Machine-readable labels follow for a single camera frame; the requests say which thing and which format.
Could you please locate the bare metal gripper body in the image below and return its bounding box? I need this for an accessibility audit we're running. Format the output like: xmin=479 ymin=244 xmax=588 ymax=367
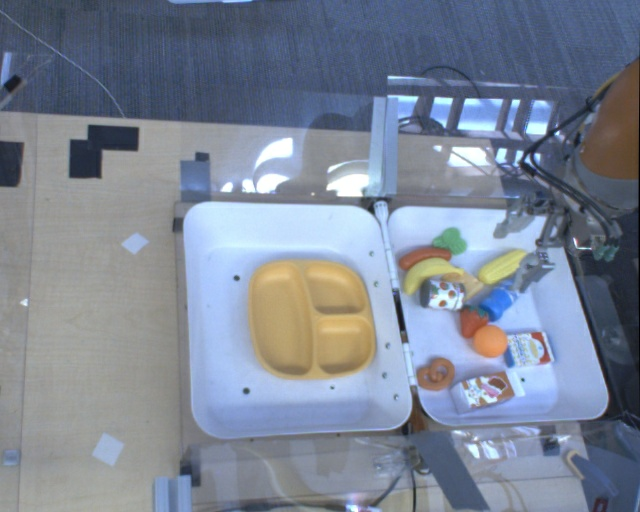
xmin=515 ymin=192 xmax=574 ymax=251

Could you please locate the yellow toy corn cob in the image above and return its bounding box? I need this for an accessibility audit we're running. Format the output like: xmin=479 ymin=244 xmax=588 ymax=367
xmin=476 ymin=248 xmax=529 ymax=286

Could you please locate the blue bottle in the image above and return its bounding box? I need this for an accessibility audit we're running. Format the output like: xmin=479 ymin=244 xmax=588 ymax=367
xmin=478 ymin=279 xmax=522 ymax=323

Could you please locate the white plastic tray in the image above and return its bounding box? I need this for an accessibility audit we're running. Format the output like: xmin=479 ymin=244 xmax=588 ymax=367
xmin=387 ymin=204 xmax=611 ymax=428
xmin=182 ymin=200 xmax=414 ymax=441

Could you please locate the green toy broccoli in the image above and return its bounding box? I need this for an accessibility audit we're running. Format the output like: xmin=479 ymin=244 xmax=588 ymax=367
xmin=431 ymin=226 xmax=469 ymax=258

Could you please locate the tan pizza slice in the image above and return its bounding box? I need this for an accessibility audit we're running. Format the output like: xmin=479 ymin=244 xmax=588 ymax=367
xmin=441 ymin=269 xmax=486 ymax=302

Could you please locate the blue and white carton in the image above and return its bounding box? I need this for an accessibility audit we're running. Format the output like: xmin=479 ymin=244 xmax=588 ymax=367
xmin=503 ymin=330 xmax=556 ymax=370

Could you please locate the red toy strawberry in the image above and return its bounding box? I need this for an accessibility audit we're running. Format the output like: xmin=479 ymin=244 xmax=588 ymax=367
xmin=459 ymin=305 xmax=491 ymax=340

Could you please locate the orange toy fruit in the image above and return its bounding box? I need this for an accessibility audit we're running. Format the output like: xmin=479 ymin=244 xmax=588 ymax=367
xmin=472 ymin=324 xmax=510 ymax=359

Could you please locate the red-orange toy sausage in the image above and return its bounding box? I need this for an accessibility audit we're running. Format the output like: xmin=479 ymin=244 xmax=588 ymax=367
xmin=397 ymin=245 xmax=453 ymax=272

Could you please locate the white can with fruit print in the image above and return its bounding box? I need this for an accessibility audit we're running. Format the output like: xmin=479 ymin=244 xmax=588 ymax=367
xmin=419 ymin=278 xmax=467 ymax=313

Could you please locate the yellow banana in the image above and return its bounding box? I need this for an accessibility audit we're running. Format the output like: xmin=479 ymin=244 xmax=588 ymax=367
xmin=402 ymin=256 xmax=465 ymax=297

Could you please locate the thin black and white rod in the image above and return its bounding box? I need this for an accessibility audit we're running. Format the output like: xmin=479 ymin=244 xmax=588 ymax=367
xmin=373 ymin=199 xmax=419 ymax=389

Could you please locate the brown and white carton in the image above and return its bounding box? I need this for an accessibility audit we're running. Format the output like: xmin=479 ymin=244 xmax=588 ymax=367
xmin=449 ymin=370 xmax=527 ymax=416

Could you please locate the brown toy pretzel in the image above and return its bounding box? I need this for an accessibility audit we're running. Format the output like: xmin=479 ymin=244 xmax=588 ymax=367
xmin=415 ymin=356 xmax=457 ymax=393

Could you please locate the yellow divided plate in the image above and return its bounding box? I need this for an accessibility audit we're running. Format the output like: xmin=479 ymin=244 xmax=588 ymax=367
xmin=247 ymin=259 xmax=378 ymax=381

